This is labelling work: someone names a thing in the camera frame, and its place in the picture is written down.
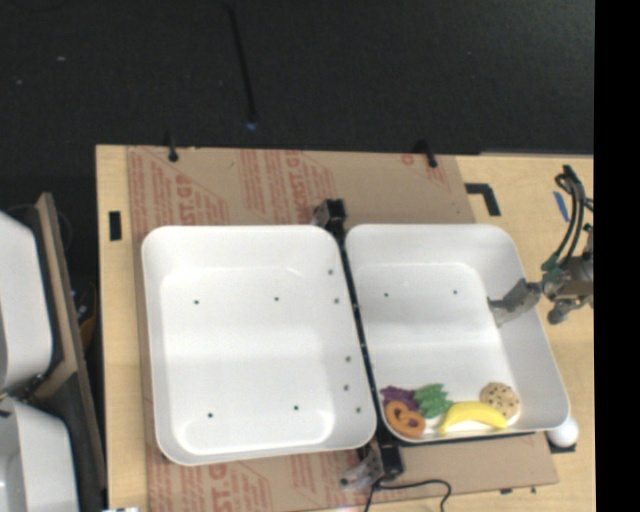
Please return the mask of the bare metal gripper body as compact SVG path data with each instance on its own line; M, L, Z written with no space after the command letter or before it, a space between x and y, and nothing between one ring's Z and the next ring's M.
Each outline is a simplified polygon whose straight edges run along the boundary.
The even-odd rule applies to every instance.
M586 302L593 298L594 263L592 256L552 258L542 266L542 291L553 301Z

